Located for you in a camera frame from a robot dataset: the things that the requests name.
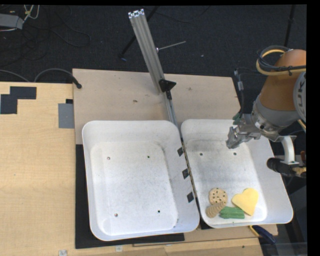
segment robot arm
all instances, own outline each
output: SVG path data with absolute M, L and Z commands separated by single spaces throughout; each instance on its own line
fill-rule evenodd
M 274 52 L 283 54 L 274 66 L 270 66 L 263 58 Z M 268 47 L 261 52 L 256 68 L 260 73 L 267 75 L 266 81 L 253 103 L 251 113 L 238 113 L 234 117 L 233 124 L 236 127 L 230 127 L 226 145 L 229 149 L 234 149 L 243 142 L 260 139 L 261 135 L 273 142 L 281 142 L 285 159 L 283 161 L 269 159 L 267 165 L 282 174 L 285 173 L 284 168 L 288 168 L 287 175 L 289 175 L 291 169 L 299 165 L 295 161 L 292 143 L 296 137 L 281 136 L 279 132 L 295 121 L 303 120 L 305 123 L 307 121 L 306 51 L 283 46 Z

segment black clamp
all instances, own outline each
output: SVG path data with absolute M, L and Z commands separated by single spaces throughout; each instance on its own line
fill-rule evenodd
M 161 88 L 161 91 L 166 93 L 166 97 L 168 100 L 172 100 L 171 92 L 170 90 L 176 85 L 176 82 L 168 81 L 165 79 L 160 79 L 159 85 Z

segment heart-shaped object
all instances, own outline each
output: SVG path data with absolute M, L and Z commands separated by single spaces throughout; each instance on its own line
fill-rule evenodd
M 231 202 L 241 208 L 246 214 L 254 215 L 259 193 L 254 188 L 246 188 L 241 194 L 235 194 Z

